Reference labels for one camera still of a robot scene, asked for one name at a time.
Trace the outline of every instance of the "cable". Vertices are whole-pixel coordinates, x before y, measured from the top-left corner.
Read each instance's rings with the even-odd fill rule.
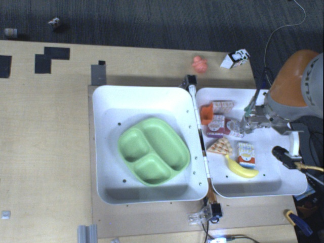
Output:
[[[246,238],[246,239],[252,240],[254,243],[260,243],[257,240],[255,240],[254,238],[251,238],[251,237],[248,237],[248,236],[245,236],[245,235],[232,235],[232,236],[227,236],[226,237],[226,240],[227,241],[231,241],[231,240],[240,239],[240,238]]]
[[[274,30],[274,31],[271,33],[271,35],[270,35],[270,37],[269,37],[269,39],[268,39],[268,42],[267,42],[267,44],[266,44],[266,46],[265,46],[265,50],[264,50],[264,72],[267,72],[266,70],[269,69],[269,68],[267,68],[266,57],[267,57],[268,45],[269,45],[269,43],[270,43],[270,40],[271,40],[273,34],[274,34],[276,31],[278,31],[278,30],[280,30],[280,29],[282,29],[282,28],[284,28],[284,27],[291,27],[291,26],[297,26],[297,25],[300,25],[300,24],[302,24],[302,23],[305,21],[305,19],[306,19],[306,11],[305,11],[305,9],[304,9],[304,8],[303,8],[299,3],[297,3],[296,0],[293,0],[293,1],[294,1],[294,2],[295,2],[295,3],[296,3],[296,4],[297,4],[297,5],[298,5],[302,10],[303,10],[303,12],[304,12],[304,19],[303,19],[300,23],[283,25],[283,26],[277,28],[276,30]],[[271,86],[271,85],[272,85],[272,82],[270,81],[268,74],[265,73],[265,76],[266,76],[266,78],[267,78],[267,81],[268,81],[269,85]]]
[[[301,170],[301,169],[312,169],[312,170],[317,170],[317,171],[321,171],[321,172],[324,173],[324,169],[323,168],[315,167],[315,166],[308,166],[308,165],[305,165],[305,164],[300,163],[300,162],[295,162],[295,166],[297,167],[298,170]]]
[[[203,223],[202,223],[201,225],[202,225],[202,228],[203,228],[204,232],[206,233],[206,237],[205,237],[204,243],[207,242],[207,238],[208,238],[208,237],[209,237],[210,239],[215,239],[214,237],[212,237],[212,236],[210,236],[210,235],[208,234],[208,231],[209,231],[209,221],[207,221],[207,226],[206,226],[207,229],[205,229],[205,226],[204,226]]]

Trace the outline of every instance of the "toy banana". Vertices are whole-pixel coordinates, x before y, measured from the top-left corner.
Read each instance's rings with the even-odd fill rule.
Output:
[[[237,174],[238,176],[242,176],[244,178],[253,178],[255,177],[259,171],[255,170],[255,169],[248,169],[248,168],[244,168],[242,166],[240,166],[237,162],[235,162],[234,160],[232,160],[229,155],[225,155],[226,159],[227,159],[227,166],[228,168],[235,174]]]

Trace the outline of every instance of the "orange toy food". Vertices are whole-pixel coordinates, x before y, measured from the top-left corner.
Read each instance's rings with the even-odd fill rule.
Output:
[[[194,70],[197,73],[205,73],[207,71],[207,59],[202,59],[200,56],[195,56],[193,58],[193,64]]]
[[[202,125],[208,125],[213,120],[213,104],[203,106],[200,110],[200,121]]]

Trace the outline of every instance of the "dark carpet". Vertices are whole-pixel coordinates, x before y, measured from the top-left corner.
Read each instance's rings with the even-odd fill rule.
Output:
[[[323,0],[296,0],[306,21],[278,31],[267,53],[274,75],[295,51],[323,52]],[[47,24],[64,23],[57,32]],[[266,42],[277,27],[298,23],[287,0],[0,0],[0,29],[22,40],[55,43],[227,51],[246,48],[257,77]],[[3,31],[0,37],[5,39]]]

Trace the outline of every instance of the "green divided plate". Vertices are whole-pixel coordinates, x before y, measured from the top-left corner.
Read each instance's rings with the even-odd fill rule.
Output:
[[[161,185],[183,171],[190,152],[165,121],[148,118],[125,131],[118,151],[132,173],[147,186]]]

